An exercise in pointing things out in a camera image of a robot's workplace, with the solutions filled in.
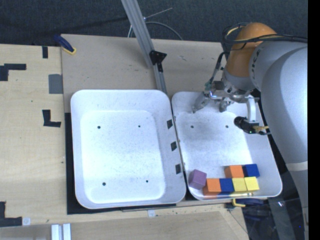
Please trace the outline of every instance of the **white tray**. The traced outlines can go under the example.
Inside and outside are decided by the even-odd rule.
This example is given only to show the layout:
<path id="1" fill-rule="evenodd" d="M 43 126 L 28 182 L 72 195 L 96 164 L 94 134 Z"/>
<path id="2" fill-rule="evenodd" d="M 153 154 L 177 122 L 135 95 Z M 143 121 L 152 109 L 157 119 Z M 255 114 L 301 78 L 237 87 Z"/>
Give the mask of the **white tray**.
<path id="1" fill-rule="evenodd" d="M 211 101 L 205 108 L 192 113 L 192 105 L 200 94 L 178 92 L 171 101 L 187 178 L 194 169 L 207 173 L 207 178 L 225 178 L 226 166 L 254 163 L 258 165 L 260 172 L 257 179 L 260 190 L 254 192 L 254 197 L 267 198 L 279 195 L 282 191 L 282 181 L 268 137 L 247 134 L 234 124 L 235 117 L 248 116 L 247 105 L 234 103 L 227 107 L 227 111 L 221 113 L 219 103 Z M 256 120 L 263 125 L 257 103 Z M 189 187 L 189 190 L 198 200 L 217 198 L 204 196 L 202 189 Z"/>
<path id="2" fill-rule="evenodd" d="M 71 98 L 75 195 L 88 209 L 174 204 L 186 184 L 169 98 L 80 90 Z"/>

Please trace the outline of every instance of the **cube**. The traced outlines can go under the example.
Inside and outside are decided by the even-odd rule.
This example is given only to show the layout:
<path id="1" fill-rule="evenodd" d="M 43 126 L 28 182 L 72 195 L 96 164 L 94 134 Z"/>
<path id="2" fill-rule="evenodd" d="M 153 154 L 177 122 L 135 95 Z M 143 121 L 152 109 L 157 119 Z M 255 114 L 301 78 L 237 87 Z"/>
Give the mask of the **cube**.
<path id="1" fill-rule="evenodd" d="M 205 196 L 216 196 L 221 193 L 220 179 L 207 178 L 204 188 L 202 189 Z"/>
<path id="2" fill-rule="evenodd" d="M 205 172 L 195 169 L 189 175 L 189 187 L 200 190 L 206 185 L 206 179 Z"/>
<path id="3" fill-rule="evenodd" d="M 232 183 L 235 194 L 246 193 L 248 191 L 245 178 L 232 178 Z"/>
<path id="4" fill-rule="evenodd" d="M 260 173 L 256 163 L 246 164 L 242 166 L 243 174 L 245 177 L 259 177 Z"/>
<path id="5" fill-rule="evenodd" d="M 222 195 L 228 195 L 235 191 L 234 184 L 231 178 L 220 178 L 219 182 Z"/>
<path id="6" fill-rule="evenodd" d="M 244 178 L 244 171 L 242 165 L 229 165 L 224 169 L 226 178 Z"/>
<path id="7" fill-rule="evenodd" d="M 256 177 L 244 177 L 244 182 L 246 185 L 246 189 L 249 192 L 259 190 L 259 184 Z"/>

